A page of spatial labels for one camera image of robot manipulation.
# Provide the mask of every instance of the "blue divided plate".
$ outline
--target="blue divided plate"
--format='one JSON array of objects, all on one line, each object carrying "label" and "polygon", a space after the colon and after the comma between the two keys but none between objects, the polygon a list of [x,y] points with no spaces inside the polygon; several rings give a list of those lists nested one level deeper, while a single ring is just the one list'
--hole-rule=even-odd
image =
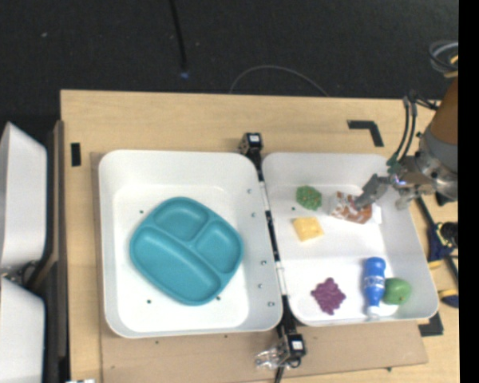
[{"label": "blue divided plate", "polygon": [[168,199],[135,230],[135,267],[167,295],[203,305],[229,283],[243,259],[243,240],[222,217],[187,197]]}]

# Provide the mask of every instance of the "green ball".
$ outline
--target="green ball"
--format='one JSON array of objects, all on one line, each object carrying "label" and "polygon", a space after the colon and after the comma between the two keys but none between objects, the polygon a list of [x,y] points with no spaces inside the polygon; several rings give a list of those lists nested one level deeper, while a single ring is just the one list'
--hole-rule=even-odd
[{"label": "green ball", "polygon": [[384,303],[402,305],[412,293],[412,286],[401,278],[387,278],[385,280]]}]

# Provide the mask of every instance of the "green toy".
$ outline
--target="green toy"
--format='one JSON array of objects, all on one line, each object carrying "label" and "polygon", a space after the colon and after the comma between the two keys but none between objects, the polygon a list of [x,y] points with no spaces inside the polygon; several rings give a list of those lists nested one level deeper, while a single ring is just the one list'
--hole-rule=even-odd
[{"label": "green toy", "polygon": [[296,189],[296,201],[309,210],[321,207],[321,193],[311,186],[300,186]]},{"label": "green toy", "polygon": [[412,286],[401,278],[387,278],[385,280],[384,303],[402,305],[412,293]]}]

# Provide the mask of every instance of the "yellow block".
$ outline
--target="yellow block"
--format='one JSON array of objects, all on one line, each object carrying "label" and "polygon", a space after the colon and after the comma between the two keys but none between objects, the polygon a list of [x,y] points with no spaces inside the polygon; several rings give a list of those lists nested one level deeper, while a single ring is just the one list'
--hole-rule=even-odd
[{"label": "yellow block", "polygon": [[324,234],[318,219],[315,217],[300,217],[293,220],[293,227],[300,241],[315,239]]}]

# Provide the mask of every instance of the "blue bottle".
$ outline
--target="blue bottle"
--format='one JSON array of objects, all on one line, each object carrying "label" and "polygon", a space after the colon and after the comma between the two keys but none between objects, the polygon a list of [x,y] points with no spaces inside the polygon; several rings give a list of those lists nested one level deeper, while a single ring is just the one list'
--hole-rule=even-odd
[{"label": "blue bottle", "polygon": [[369,318],[379,317],[380,301],[385,294],[385,268],[385,260],[379,257],[371,257],[364,262],[363,289]]}]

